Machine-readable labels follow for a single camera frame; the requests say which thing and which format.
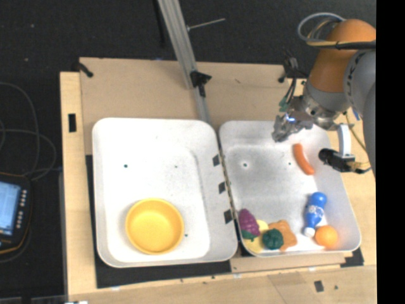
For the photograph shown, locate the brown cardboard board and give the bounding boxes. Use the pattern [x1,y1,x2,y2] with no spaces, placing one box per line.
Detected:
[78,56,355,274]

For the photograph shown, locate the yellow bowl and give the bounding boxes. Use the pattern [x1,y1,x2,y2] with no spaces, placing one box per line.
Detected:
[124,198,185,256]

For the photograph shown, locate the black cylinder on white bracket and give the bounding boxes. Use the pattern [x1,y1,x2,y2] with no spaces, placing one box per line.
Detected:
[318,123,357,173]

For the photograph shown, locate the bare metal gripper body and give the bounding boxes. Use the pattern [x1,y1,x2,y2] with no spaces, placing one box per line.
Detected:
[285,97,342,132]

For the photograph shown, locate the orange fruit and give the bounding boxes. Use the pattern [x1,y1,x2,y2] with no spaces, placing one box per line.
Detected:
[314,224,339,251]

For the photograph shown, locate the blue and white bottle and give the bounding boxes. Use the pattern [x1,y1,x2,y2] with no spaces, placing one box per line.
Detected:
[302,191,328,238]

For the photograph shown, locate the green broccoli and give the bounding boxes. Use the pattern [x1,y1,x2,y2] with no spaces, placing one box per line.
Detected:
[261,228,285,251]

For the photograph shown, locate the orange biscuit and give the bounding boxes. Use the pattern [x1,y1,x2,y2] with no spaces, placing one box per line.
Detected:
[268,219,299,253]

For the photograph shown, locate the purple grapes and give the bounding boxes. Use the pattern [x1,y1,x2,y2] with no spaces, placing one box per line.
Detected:
[237,208,261,242]

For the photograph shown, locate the white plastic tray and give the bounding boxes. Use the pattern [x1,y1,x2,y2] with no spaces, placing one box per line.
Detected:
[91,117,239,269]
[218,119,363,258]

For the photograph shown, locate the orange sausage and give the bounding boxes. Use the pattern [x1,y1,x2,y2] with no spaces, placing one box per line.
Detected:
[292,142,316,176]

